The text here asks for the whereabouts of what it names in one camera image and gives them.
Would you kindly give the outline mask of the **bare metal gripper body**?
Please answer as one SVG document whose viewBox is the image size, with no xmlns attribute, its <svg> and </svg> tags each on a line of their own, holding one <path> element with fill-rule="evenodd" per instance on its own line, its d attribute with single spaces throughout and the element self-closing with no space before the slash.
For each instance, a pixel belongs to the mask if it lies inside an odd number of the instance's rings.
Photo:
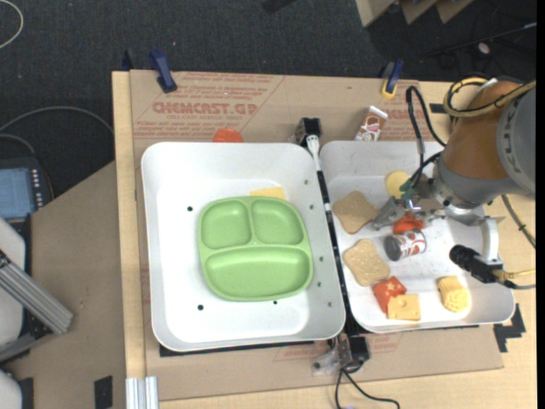
<svg viewBox="0 0 545 409">
<path fill-rule="evenodd" d="M 466 226 L 477 226 L 485 218 L 482 204 L 467 202 L 451 191 L 440 178 L 421 176 L 418 181 L 409 179 L 400 186 L 401 199 L 413 212 L 444 210 L 450 218 Z"/>
</svg>

